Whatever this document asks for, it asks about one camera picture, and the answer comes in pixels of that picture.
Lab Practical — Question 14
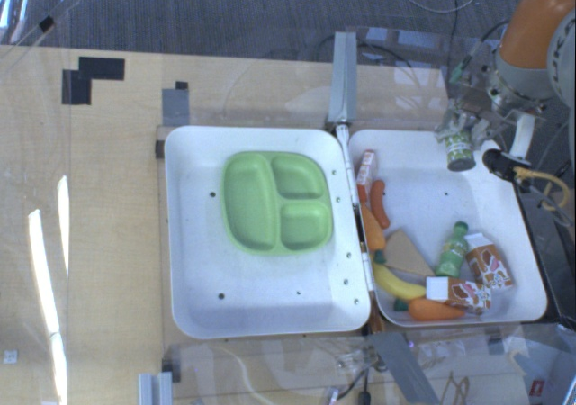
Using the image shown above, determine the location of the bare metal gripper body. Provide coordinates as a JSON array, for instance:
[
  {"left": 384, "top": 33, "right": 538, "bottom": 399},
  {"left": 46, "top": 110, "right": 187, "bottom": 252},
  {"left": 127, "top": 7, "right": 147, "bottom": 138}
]
[{"left": 448, "top": 70, "right": 546, "bottom": 129}]

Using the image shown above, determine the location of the green can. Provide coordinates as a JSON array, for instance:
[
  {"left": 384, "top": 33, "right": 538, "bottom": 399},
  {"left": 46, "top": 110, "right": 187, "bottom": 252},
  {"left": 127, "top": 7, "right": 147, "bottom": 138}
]
[{"left": 445, "top": 130, "right": 477, "bottom": 172}]

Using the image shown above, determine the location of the white plastic tray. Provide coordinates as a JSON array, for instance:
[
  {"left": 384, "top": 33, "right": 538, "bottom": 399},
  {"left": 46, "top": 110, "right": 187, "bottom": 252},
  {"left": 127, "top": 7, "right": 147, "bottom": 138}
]
[
  {"left": 163, "top": 125, "right": 373, "bottom": 341},
  {"left": 347, "top": 128, "right": 549, "bottom": 329}
]

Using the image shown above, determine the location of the red and white small carton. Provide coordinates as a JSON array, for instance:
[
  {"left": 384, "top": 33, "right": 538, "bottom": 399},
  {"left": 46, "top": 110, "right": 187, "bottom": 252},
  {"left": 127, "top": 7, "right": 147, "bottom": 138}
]
[{"left": 355, "top": 148, "right": 378, "bottom": 187}]

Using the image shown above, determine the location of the orange-red sausage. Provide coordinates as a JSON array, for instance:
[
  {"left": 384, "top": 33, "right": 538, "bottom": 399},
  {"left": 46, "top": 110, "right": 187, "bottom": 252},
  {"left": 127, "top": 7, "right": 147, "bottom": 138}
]
[{"left": 369, "top": 178, "right": 392, "bottom": 230}]

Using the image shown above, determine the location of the green bottle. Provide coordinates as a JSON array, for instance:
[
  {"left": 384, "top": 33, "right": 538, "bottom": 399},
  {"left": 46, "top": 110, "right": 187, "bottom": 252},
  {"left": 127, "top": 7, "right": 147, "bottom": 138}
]
[{"left": 435, "top": 220, "right": 470, "bottom": 279}]

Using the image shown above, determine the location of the orange carrot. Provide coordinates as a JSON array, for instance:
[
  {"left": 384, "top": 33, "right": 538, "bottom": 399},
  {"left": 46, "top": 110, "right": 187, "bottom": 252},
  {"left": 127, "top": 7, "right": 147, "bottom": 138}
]
[
  {"left": 357, "top": 184, "right": 388, "bottom": 266},
  {"left": 392, "top": 296, "right": 466, "bottom": 322}
]

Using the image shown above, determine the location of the brown and white carton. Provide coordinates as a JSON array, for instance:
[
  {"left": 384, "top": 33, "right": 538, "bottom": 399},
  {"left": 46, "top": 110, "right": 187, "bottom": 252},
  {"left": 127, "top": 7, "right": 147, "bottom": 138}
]
[
  {"left": 463, "top": 231, "right": 515, "bottom": 292},
  {"left": 425, "top": 275, "right": 493, "bottom": 316}
]

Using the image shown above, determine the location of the tan bread slice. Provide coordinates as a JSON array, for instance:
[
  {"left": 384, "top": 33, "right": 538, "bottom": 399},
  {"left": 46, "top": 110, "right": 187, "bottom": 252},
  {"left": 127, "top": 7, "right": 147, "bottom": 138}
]
[{"left": 382, "top": 229, "right": 436, "bottom": 279}]

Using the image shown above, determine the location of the yellow banana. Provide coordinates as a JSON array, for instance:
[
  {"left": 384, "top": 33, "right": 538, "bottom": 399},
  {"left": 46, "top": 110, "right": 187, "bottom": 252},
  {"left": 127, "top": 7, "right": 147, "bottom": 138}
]
[{"left": 371, "top": 259, "right": 428, "bottom": 302}]

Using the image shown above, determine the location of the green divided plate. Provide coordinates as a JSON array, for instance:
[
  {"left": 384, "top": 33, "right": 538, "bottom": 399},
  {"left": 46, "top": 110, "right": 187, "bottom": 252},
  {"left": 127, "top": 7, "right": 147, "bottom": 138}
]
[{"left": 220, "top": 150, "right": 335, "bottom": 257}]

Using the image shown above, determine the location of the black cylinder on white bracket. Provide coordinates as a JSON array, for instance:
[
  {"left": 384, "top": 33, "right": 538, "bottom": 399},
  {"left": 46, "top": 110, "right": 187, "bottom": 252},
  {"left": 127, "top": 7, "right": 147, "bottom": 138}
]
[{"left": 481, "top": 113, "right": 537, "bottom": 182}]

